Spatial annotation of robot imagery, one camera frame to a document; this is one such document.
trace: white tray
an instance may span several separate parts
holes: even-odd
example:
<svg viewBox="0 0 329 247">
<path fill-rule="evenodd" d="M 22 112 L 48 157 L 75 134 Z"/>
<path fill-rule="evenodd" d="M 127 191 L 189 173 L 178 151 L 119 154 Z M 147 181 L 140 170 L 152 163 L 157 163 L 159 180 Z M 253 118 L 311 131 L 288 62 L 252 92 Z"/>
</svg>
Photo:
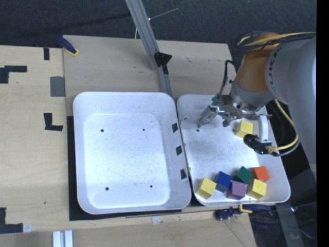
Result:
<svg viewBox="0 0 329 247">
<path fill-rule="evenodd" d="M 215 190 L 214 194 L 204 199 L 195 194 L 197 200 L 205 206 L 223 206 L 248 203 L 279 203 L 290 197 L 290 185 L 280 157 L 259 155 L 243 143 L 243 139 L 235 136 L 233 129 L 239 122 L 236 120 L 228 127 L 222 126 L 222 118 L 216 116 L 213 121 L 197 128 L 197 120 L 205 108 L 210 105 L 213 95 L 183 95 L 177 101 L 177 111 L 181 123 L 181 134 L 185 144 L 185 152 L 190 170 L 193 191 L 196 191 L 203 177 L 214 180 L 219 171 L 235 175 L 244 166 L 253 168 L 266 166 L 270 179 L 264 197 L 256 200 L 245 196 L 240 200 L 226 197 L 226 193 Z M 260 114 L 266 114 L 262 108 Z M 253 121 L 254 134 L 258 125 Z M 269 124 L 269 140 L 276 145 Z"/>
<path fill-rule="evenodd" d="M 74 99 L 78 202 L 90 214 L 181 209 L 191 200 L 174 100 L 85 92 Z"/>
</svg>

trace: block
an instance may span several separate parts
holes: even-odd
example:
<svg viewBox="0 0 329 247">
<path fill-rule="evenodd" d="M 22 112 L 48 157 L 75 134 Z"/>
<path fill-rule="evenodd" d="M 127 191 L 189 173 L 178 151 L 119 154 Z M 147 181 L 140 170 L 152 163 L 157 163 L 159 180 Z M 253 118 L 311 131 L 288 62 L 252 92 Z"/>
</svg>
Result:
<svg viewBox="0 0 329 247">
<path fill-rule="evenodd" d="M 195 193 L 204 199 L 208 199 L 213 195 L 216 185 L 216 182 L 208 178 L 203 178 L 199 182 Z"/>
<path fill-rule="evenodd" d="M 255 199 L 260 199 L 261 197 L 265 196 L 266 187 L 267 184 L 265 182 L 254 179 L 248 185 L 246 194 Z"/>
<path fill-rule="evenodd" d="M 237 174 L 234 176 L 235 181 L 243 182 L 245 184 L 248 184 L 250 179 L 252 178 L 252 172 L 250 172 L 247 168 L 244 166 L 239 169 Z"/>
<path fill-rule="evenodd" d="M 229 199 L 240 200 L 246 195 L 246 184 L 233 180 L 230 188 L 226 191 Z"/>
<path fill-rule="evenodd" d="M 241 138 L 246 134 L 252 134 L 253 123 L 241 120 L 235 127 L 235 135 Z"/>
<path fill-rule="evenodd" d="M 260 181 L 265 181 L 269 179 L 269 175 L 265 166 L 254 167 L 252 169 L 252 174 L 255 179 Z"/>
<path fill-rule="evenodd" d="M 232 177 L 230 175 L 220 171 L 215 180 L 217 184 L 216 189 L 220 192 L 225 192 L 230 188 L 231 181 Z"/>
</svg>

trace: wooden table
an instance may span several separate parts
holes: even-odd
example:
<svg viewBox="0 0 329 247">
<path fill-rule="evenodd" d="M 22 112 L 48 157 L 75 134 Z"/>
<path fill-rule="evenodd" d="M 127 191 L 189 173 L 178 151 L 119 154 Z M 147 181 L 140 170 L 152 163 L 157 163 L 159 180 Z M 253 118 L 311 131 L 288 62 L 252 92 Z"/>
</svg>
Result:
<svg viewBox="0 0 329 247">
<path fill-rule="evenodd" d="M 36 242 L 47 240 L 50 244 L 51 232 L 63 230 L 74 230 L 78 246 L 88 246 L 88 242 L 101 246 L 110 239 L 115 239 L 116 246 L 126 246 L 126 233 L 140 246 L 200 246 L 200 242 L 213 245 L 218 241 L 223 246 L 255 246 L 248 215 L 216 221 L 206 207 L 188 206 L 181 213 L 160 216 L 160 224 L 153 224 L 152 216 L 69 220 L 66 116 L 72 115 L 73 98 L 90 90 L 161 89 L 140 40 L 66 39 L 79 50 L 77 57 L 50 48 L 50 58 L 45 60 L 43 48 L 0 46 L 0 67 L 28 68 L 26 73 L 10 72 L 8 84 L 0 84 L 0 207 L 7 208 L 6 224 L 32 227 L 31 233 L 0 235 L 0 246 L 2 242 L 23 246 L 28 241 L 37 246 Z M 182 94 L 218 92 L 225 60 L 231 59 L 226 44 L 158 41 L 158 45 L 173 55 L 168 69 L 175 100 Z M 234 74 L 229 65 L 229 77 Z M 103 76 L 114 79 L 104 81 Z M 65 78 L 66 97 L 51 95 L 52 77 Z M 63 125 L 63 130 L 45 130 L 44 113 L 52 113 L 53 125 Z"/>
</svg>

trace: purple cube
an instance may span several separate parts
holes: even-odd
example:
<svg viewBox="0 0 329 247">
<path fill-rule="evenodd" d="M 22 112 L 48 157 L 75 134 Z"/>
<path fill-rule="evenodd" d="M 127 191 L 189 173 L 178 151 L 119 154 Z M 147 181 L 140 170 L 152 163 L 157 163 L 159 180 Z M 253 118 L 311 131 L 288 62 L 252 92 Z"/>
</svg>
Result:
<svg viewBox="0 0 329 247">
<path fill-rule="evenodd" d="M 230 199 L 240 200 L 246 195 L 246 184 L 233 180 L 226 196 Z"/>
<path fill-rule="evenodd" d="M 220 192 L 225 192 L 231 185 L 232 177 L 224 172 L 219 172 L 216 178 L 216 189 Z"/>
</svg>

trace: yellow cube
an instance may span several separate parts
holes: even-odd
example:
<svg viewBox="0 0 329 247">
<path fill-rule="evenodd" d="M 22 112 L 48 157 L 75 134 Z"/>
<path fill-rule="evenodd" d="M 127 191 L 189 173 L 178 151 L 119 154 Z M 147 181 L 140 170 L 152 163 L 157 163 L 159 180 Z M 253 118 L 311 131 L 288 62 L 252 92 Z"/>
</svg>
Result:
<svg viewBox="0 0 329 247">
<path fill-rule="evenodd" d="M 253 123 L 241 120 L 235 127 L 235 135 L 241 138 L 246 134 L 252 134 Z"/>
<path fill-rule="evenodd" d="M 255 199 L 260 199 L 265 196 L 267 184 L 258 179 L 252 180 L 252 182 L 247 187 L 246 194 Z"/>
<path fill-rule="evenodd" d="M 203 178 L 199 182 L 195 193 L 204 199 L 208 199 L 210 196 L 213 195 L 216 185 L 216 182 L 213 182 L 208 178 Z"/>
</svg>

